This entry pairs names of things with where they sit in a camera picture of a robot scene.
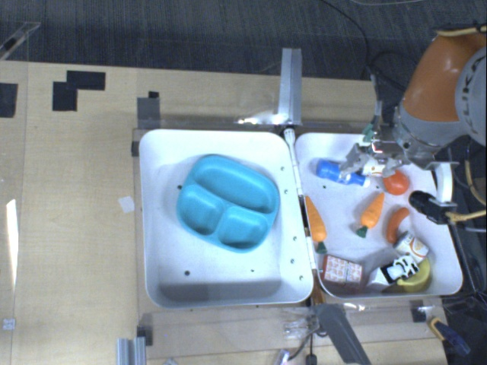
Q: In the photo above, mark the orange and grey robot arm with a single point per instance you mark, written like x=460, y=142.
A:
x=433, y=89

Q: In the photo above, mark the thin black and white rod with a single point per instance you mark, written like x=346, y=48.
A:
x=298, y=177

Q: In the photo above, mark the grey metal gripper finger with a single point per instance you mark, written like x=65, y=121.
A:
x=390, y=169
x=352, y=162

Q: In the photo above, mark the white plastic tray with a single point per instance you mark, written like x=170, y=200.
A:
x=213, y=276
x=342, y=219

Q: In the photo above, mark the black and white carton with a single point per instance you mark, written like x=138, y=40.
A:
x=399, y=268

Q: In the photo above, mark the white and red small bottle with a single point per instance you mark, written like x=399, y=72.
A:
x=373, y=169

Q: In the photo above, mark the orange carrot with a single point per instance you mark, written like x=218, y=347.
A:
x=373, y=213
x=316, y=223

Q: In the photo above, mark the blue bottle with white cap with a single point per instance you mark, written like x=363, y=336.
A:
x=329, y=169

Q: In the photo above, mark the blue divided plate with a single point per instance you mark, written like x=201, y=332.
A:
x=228, y=200

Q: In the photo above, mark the orange round fruit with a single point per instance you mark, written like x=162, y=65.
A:
x=397, y=184

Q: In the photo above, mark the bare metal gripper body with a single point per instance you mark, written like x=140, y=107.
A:
x=384, y=147

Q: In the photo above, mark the orange patterned carton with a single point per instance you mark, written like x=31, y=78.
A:
x=340, y=272

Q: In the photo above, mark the black cylinder on white bracket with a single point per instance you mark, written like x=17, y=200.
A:
x=428, y=204

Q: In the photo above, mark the white bottle with orange print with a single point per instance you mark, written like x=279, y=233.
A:
x=412, y=247

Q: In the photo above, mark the yellow bowl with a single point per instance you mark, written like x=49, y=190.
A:
x=420, y=280

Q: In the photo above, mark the orange sausage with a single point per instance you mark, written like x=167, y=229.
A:
x=395, y=223

